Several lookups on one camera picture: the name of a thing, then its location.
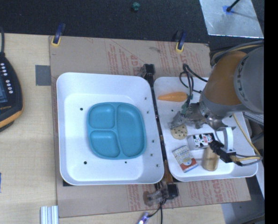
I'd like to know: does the orange carrot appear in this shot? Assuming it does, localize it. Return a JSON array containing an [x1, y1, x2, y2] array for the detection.
[[157, 91, 189, 103]]

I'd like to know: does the brown cardboard board red print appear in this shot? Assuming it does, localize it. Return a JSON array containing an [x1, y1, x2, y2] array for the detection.
[[49, 35, 252, 218]]

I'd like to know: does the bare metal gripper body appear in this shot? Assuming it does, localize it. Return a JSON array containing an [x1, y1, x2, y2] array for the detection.
[[184, 102, 224, 130]]

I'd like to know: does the tan chocolate chip biscuit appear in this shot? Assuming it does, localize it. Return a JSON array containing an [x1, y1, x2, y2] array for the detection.
[[170, 124, 188, 140]]

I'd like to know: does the brown bread loaf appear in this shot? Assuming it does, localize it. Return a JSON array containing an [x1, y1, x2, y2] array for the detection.
[[201, 146, 220, 172]]

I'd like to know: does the thin black and white rod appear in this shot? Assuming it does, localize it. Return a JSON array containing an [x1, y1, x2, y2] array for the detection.
[[148, 76, 170, 184]]

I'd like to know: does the black cylinder on white bracket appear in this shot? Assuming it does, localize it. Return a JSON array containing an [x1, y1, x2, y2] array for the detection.
[[208, 126, 238, 164]]

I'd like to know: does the blue divided plate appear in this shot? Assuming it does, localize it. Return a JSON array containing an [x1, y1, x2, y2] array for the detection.
[[86, 102, 147, 160]]

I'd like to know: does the black block with thin wires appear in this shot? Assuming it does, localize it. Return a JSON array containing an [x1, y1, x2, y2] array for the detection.
[[139, 63, 156, 79], [162, 183, 179, 200]]

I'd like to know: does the white cow print carton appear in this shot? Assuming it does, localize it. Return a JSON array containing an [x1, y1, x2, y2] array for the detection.
[[187, 133, 215, 150]]

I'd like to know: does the yellow and red packet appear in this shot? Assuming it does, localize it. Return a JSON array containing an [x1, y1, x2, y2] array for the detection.
[[171, 145, 199, 173]]

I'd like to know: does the white plastic tray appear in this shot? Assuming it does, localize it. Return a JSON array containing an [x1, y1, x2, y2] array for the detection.
[[56, 72, 165, 186], [153, 76, 259, 182]]

